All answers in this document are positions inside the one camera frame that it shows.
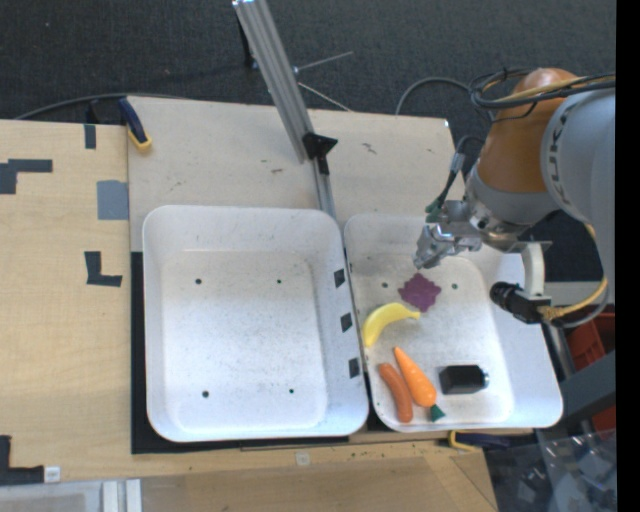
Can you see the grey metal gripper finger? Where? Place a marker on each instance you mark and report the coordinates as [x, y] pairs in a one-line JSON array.
[[424, 247], [441, 251]]

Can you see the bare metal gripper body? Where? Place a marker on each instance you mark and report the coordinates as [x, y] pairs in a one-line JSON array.
[[462, 225]]

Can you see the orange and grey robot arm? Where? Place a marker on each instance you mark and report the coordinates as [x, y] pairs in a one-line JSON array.
[[575, 150]]

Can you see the purple grapes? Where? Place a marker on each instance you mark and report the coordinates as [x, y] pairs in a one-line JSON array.
[[420, 292]]

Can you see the yellow banana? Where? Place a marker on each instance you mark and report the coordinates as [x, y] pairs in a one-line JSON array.
[[382, 316]]

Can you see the white plastic tray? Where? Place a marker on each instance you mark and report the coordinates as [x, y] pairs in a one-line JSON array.
[[450, 345], [245, 340]]

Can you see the thin black rod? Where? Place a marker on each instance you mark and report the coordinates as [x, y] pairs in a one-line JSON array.
[[356, 320]]

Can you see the black rectangular block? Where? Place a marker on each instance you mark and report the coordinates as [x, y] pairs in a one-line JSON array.
[[460, 380]]

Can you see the orange carrot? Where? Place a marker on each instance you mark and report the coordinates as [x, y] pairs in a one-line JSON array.
[[416, 380]]

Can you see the orange sausage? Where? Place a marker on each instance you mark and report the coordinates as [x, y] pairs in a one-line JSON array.
[[397, 392]]

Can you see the pale wood board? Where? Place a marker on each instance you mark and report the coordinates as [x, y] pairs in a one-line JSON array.
[[220, 155]]

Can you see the black cylinder on white bracket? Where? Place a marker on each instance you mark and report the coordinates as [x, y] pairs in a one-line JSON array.
[[520, 302]]

